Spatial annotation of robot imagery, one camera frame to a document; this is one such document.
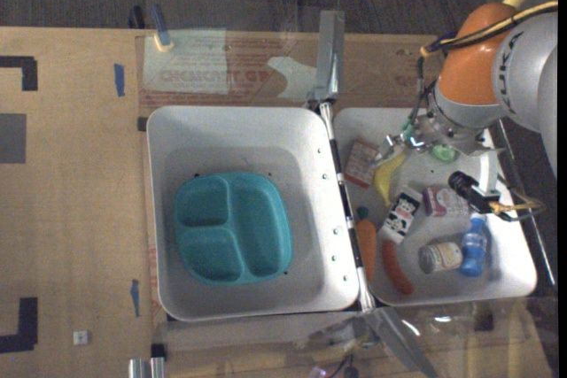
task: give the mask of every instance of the can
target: can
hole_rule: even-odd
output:
[[[426,274],[457,269],[462,263],[461,248],[455,243],[439,243],[419,250],[419,267]]]

